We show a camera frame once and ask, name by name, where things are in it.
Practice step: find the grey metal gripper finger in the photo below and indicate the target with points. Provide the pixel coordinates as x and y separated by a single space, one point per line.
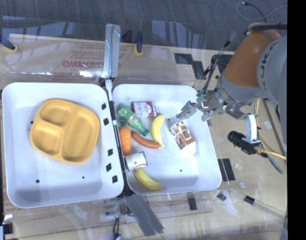
206 119
186 109

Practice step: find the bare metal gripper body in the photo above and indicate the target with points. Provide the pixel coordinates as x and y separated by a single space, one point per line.
215 105

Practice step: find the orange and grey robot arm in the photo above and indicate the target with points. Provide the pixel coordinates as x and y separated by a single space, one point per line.
245 64

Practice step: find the brown and white carton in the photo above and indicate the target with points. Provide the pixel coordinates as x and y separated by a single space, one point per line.
182 135

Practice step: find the yellow banana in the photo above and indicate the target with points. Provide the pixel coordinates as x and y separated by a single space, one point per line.
146 180
157 130

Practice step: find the red and white small carton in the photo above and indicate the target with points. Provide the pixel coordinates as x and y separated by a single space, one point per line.
144 109

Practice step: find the orange sausage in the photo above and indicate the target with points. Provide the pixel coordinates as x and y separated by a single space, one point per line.
145 141

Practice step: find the green plastic bottle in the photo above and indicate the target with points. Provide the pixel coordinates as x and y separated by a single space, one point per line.
132 120

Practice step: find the white plastic tray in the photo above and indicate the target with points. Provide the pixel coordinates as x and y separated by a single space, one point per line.
55 184
187 174

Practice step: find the orange carrot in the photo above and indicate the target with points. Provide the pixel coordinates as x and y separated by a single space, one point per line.
125 140

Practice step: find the white can with orange print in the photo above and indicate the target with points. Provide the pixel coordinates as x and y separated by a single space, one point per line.
135 161

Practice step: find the yellow divided plate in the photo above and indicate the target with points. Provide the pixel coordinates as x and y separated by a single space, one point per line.
65 131

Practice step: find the brown cardboard board, red print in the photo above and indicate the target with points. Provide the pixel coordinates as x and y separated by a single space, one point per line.
67 64

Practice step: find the black cylinder on white bracket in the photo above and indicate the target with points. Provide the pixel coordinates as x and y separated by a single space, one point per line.
243 140

